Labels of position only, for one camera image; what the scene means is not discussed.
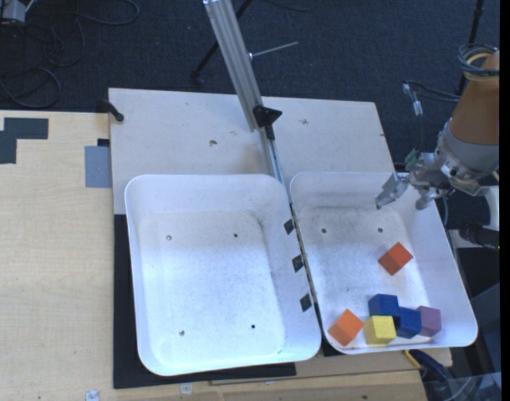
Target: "cube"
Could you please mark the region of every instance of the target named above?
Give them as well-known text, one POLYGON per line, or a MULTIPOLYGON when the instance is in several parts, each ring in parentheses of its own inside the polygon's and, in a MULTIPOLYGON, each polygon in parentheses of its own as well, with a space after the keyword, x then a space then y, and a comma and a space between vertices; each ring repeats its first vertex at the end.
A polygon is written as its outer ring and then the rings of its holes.
POLYGON ((421 313, 408 307, 400 308, 400 316, 395 317, 396 335, 413 338, 422 330, 421 313))
POLYGON ((352 311, 346 309, 331 326, 328 333, 341 345, 346 346, 357 336, 362 327, 363 321, 352 311))
POLYGON ((435 307, 419 306, 416 309, 421 314, 421 336, 431 338, 441 331, 441 311, 435 307))
POLYGON ((373 315, 365 321, 365 340, 368 344, 387 344, 396 338, 394 319, 388 315, 373 315))
POLYGON ((370 315, 400 315, 398 297, 391 294, 376 294, 369 300, 370 315))
POLYGON ((391 275, 395 275, 413 256, 406 248, 396 242, 383 256, 378 259, 391 275))

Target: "wooden surface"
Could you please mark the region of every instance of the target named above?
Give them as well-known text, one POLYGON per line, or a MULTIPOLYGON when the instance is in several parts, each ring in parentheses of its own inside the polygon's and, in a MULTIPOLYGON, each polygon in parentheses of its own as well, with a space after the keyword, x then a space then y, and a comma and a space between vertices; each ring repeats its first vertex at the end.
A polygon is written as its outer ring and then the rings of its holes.
MULTIPOLYGON (((0 400, 421 400, 402 353, 320 356, 272 382, 112 388, 114 303, 110 188, 86 188, 84 147, 109 138, 107 114, 0 111, 48 118, 47 140, 18 140, 0 165, 0 400)), ((448 349, 430 352, 450 365, 448 349)))

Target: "white tray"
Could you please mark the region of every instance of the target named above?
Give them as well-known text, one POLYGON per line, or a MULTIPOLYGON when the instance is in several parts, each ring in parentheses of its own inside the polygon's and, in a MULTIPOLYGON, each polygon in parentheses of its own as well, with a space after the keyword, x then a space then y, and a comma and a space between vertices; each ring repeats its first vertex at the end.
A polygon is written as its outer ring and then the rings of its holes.
POLYGON ((437 208, 418 211, 419 195, 409 188, 377 210, 375 196, 389 175, 304 172, 291 182, 324 336, 342 353, 467 346, 476 339, 477 323, 437 208), (414 258, 391 276, 378 259, 397 241, 414 258), (384 346, 368 345, 363 330, 346 346, 327 333, 346 308, 366 320, 368 301, 378 293, 398 296, 403 307, 440 309, 442 330, 384 346))
POLYGON ((140 175, 125 189, 138 353, 172 376, 314 356, 287 192, 268 175, 140 175))

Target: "blue square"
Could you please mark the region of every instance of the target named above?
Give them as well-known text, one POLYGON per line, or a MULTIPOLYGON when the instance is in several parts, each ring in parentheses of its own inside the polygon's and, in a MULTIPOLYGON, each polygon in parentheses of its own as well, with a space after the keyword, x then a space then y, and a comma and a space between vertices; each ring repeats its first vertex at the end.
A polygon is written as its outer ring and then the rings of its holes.
POLYGON ((370 315, 391 315, 398 317, 400 315, 400 306, 398 297, 391 294, 376 294, 369 300, 370 315))
POLYGON ((395 317, 396 335, 401 338, 413 338, 422 331, 420 311, 400 308, 400 316, 395 317))

